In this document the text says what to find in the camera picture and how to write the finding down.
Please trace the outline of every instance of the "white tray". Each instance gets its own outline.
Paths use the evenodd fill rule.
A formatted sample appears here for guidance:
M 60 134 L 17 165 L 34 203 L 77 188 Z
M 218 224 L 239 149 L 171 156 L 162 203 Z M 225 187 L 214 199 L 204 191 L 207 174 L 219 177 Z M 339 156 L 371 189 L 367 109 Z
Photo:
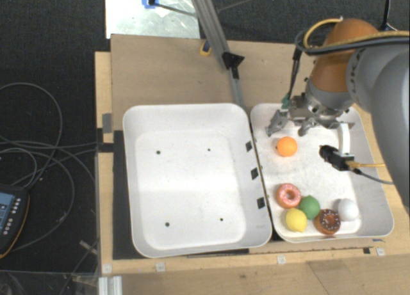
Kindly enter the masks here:
M 250 248 L 270 239 L 243 109 L 136 106 L 124 115 L 123 127 L 132 236 L 142 255 Z
M 267 136 L 265 127 L 280 107 L 280 104 L 260 104 L 255 106 L 250 114 L 276 232 L 284 240 L 293 243 L 389 234 L 393 230 L 393 216 L 382 185 L 349 171 L 340 172 L 319 156 L 320 145 L 339 147 L 336 130 L 315 127 L 308 130 L 305 136 L 299 137 L 298 127 L 293 122 L 288 122 L 283 130 L 271 137 Z M 356 156 L 356 161 L 372 163 L 373 158 L 359 114 L 351 109 L 340 120 L 355 123 L 350 130 L 350 152 Z M 281 157 L 275 151 L 277 140 L 284 136 L 297 140 L 299 149 L 294 156 Z M 375 168 L 366 168 L 365 172 L 377 177 Z M 309 220 L 303 233 L 292 232 L 284 222 L 287 210 L 280 207 L 275 200 L 276 189 L 286 182 L 295 184 L 302 196 L 314 196 L 322 209 L 336 210 L 340 199 L 349 198 L 357 203 L 359 218 L 351 222 L 343 221 L 340 230 L 333 236 L 321 234 Z

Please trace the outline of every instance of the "green ball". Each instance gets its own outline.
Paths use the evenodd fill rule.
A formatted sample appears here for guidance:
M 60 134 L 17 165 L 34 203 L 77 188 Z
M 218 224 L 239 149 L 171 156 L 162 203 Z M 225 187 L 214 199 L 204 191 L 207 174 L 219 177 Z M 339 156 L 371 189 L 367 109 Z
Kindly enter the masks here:
M 309 195 L 303 197 L 299 204 L 299 209 L 306 214 L 309 220 L 315 219 L 320 212 L 320 204 L 318 200 Z

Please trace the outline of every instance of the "wooden table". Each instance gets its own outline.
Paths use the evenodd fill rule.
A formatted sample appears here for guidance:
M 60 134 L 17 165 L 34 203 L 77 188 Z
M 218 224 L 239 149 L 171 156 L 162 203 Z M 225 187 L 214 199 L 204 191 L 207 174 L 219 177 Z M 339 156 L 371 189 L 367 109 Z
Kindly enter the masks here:
M 200 40 L 112 36 L 111 52 L 95 54 L 97 126 L 105 143 L 113 142 L 114 130 L 122 130 L 122 116 L 131 106 L 232 102 L 226 71 L 214 57 L 199 55 L 200 45 Z M 293 46 L 229 46 L 246 57 L 239 71 L 247 111 L 280 102 L 288 90 Z M 304 90 L 313 58 L 304 56 L 301 63 L 294 93 Z M 370 117 L 358 110 L 373 157 L 381 162 Z M 247 255 L 113 260 L 113 154 L 100 152 L 97 158 L 102 275 L 122 275 L 124 294 L 404 294 L 410 289 L 409 216 L 393 186 L 384 190 L 395 228 L 380 239 L 279 241 Z M 379 175 L 390 178 L 385 168 Z M 378 248 L 385 255 L 378 255 Z M 279 264 L 283 256 L 286 263 Z M 166 271 L 157 272 L 156 264 Z

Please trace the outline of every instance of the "orange ball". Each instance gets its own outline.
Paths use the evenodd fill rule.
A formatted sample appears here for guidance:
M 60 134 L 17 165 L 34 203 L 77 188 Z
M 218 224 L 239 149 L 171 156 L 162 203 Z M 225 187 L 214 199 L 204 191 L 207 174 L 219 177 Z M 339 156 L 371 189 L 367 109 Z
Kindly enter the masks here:
M 292 137 L 283 137 L 277 142 L 276 149 L 282 156 L 292 156 L 297 152 L 297 142 Z

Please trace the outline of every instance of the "black carpet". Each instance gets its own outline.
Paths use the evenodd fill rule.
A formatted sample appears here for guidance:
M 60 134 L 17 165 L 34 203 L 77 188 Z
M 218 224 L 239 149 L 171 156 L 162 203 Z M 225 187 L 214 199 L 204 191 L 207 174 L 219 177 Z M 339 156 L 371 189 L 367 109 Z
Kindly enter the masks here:
M 214 4 L 223 8 L 237 1 Z M 409 2 L 392 1 L 389 21 L 396 28 L 409 29 Z M 221 12 L 220 20 L 228 39 L 292 42 L 298 31 L 328 17 L 358 17 L 378 27 L 383 9 L 384 0 L 253 0 Z M 94 52 L 109 50 L 104 25 L 104 0 L 0 0 L 0 87 L 25 82 L 48 90 L 64 117 L 61 145 L 96 141 Z M 0 93 L 0 135 L 6 138 L 53 143 L 57 117 L 53 103 L 35 89 L 16 86 Z M 80 158 L 94 169 L 93 154 Z M 76 184 L 71 214 L 49 237 L 0 260 L 0 269 L 70 272 L 86 251 L 79 242 L 95 241 L 94 184 L 77 162 L 64 164 Z M 29 169 L 27 157 L 4 155 L 0 183 L 11 183 Z M 16 246 L 58 223 L 70 196 L 68 176 L 59 167 L 49 168 L 33 188 L 29 217 Z M 94 264 L 90 255 L 79 271 L 90 272 Z

